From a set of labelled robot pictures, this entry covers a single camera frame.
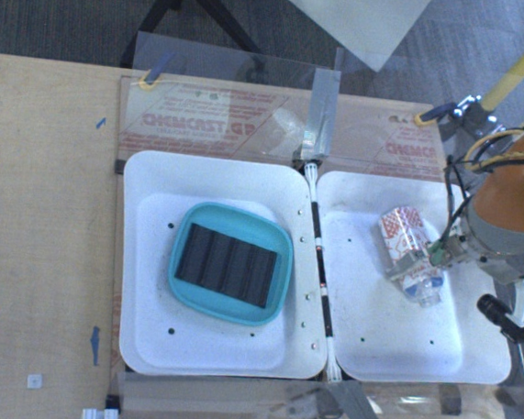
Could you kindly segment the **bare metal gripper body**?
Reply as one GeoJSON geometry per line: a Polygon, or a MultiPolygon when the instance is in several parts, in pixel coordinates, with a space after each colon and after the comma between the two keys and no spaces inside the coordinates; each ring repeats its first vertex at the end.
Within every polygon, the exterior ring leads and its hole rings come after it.
{"type": "Polygon", "coordinates": [[[437,242],[435,265],[475,264],[500,284],[524,281],[524,252],[509,253],[490,249],[472,234],[449,235],[437,242]]]}

